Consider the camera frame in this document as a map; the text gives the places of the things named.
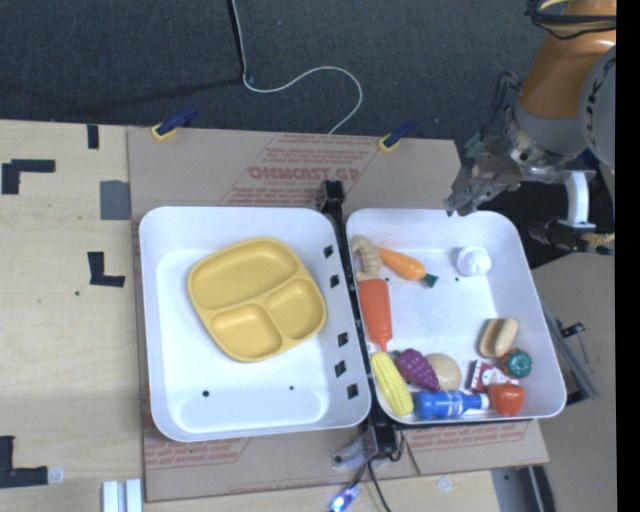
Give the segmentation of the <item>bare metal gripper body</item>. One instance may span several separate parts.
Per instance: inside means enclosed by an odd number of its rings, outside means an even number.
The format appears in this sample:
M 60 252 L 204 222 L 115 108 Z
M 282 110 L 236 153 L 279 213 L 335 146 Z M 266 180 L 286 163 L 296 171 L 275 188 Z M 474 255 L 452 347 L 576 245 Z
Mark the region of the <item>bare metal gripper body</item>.
M 574 159 L 551 151 L 521 130 L 488 136 L 470 170 L 469 194 L 496 196 L 515 191 L 521 182 L 552 183 Z

